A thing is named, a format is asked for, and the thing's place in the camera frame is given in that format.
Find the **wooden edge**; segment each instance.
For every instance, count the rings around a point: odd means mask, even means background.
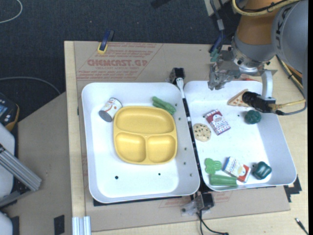
[[[79,117],[77,115],[78,99],[74,42],[65,41],[64,48],[72,216],[83,217],[86,215],[86,207],[81,154],[82,151],[80,146],[81,141],[79,130]]]

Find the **white can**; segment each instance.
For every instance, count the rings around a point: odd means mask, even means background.
[[[99,111],[100,117],[106,122],[112,122],[116,112],[123,106],[116,98],[111,97]]]

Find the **toy pizza slice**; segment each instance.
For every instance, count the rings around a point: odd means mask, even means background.
[[[228,102],[228,105],[232,106],[243,106],[243,107],[249,107],[246,103],[243,102],[243,94],[247,92],[248,89],[244,89],[243,91],[239,92],[235,96],[233,96]]]

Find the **can lid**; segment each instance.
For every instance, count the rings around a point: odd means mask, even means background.
[[[106,111],[99,111],[99,116],[106,122],[112,122],[112,117]]]

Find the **dark green ball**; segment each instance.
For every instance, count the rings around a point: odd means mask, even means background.
[[[245,121],[250,124],[255,124],[261,121],[261,114],[258,111],[250,110],[245,115]]]

